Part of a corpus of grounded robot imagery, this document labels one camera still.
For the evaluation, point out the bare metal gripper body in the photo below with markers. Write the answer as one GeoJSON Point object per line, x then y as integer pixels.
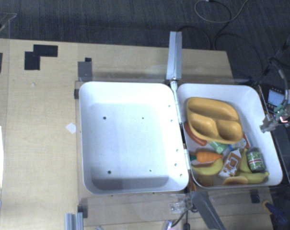
{"type": "Point", "coordinates": [288, 118]}

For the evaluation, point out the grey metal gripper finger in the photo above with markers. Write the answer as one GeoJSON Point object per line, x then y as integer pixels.
{"type": "Point", "coordinates": [264, 128]}
{"type": "Point", "coordinates": [271, 120]}

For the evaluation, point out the white plastic tray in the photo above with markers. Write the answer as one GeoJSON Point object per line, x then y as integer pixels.
{"type": "Point", "coordinates": [259, 138]}
{"type": "Point", "coordinates": [132, 138]}

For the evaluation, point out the small orange and white carton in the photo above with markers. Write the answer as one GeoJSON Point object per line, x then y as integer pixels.
{"type": "Point", "coordinates": [244, 142]}

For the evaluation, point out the green and white can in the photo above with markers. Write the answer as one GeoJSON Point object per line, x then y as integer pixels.
{"type": "Point", "coordinates": [255, 160]}

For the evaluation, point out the yellow banana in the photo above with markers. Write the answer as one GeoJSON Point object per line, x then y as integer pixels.
{"type": "Point", "coordinates": [244, 163]}
{"type": "Point", "coordinates": [208, 169]}
{"type": "Point", "coordinates": [255, 177]}

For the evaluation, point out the tall orange and white carton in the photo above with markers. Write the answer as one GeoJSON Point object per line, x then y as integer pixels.
{"type": "Point", "coordinates": [231, 164]}

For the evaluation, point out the green bottle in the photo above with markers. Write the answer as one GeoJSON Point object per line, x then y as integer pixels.
{"type": "Point", "coordinates": [217, 146]}

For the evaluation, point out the orange divided plate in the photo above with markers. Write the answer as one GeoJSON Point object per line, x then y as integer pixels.
{"type": "Point", "coordinates": [207, 126]}

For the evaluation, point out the tan biscuit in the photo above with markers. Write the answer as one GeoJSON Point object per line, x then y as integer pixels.
{"type": "Point", "coordinates": [234, 181]}

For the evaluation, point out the orange carrot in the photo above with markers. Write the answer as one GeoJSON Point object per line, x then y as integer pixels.
{"type": "Point", "coordinates": [207, 156]}

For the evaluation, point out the red sausage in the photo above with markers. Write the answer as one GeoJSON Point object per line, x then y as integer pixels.
{"type": "Point", "coordinates": [191, 134]}

